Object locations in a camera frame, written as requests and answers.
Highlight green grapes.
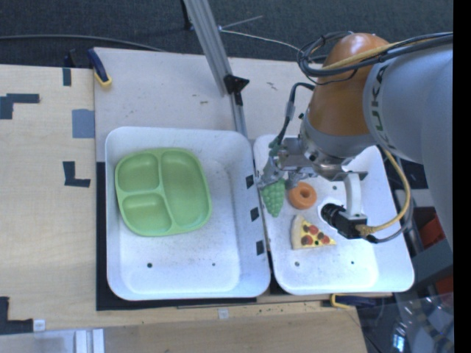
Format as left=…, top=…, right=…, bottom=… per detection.
left=260, top=177, right=287, bottom=219

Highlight green divided plate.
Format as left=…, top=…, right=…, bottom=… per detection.
left=114, top=147, right=213, bottom=238

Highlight pizza slice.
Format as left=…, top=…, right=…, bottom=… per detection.
left=290, top=214, right=338, bottom=251

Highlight black cylinder on white bracket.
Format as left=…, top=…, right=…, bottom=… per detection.
left=319, top=171, right=369, bottom=240

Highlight orange doughnut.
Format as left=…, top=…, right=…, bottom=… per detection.
left=288, top=181, right=318, bottom=211

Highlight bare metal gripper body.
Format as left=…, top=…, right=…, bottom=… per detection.
left=275, top=137, right=355, bottom=182

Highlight white plastic tray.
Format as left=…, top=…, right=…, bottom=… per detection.
left=252, top=134, right=416, bottom=296
left=105, top=126, right=272, bottom=302

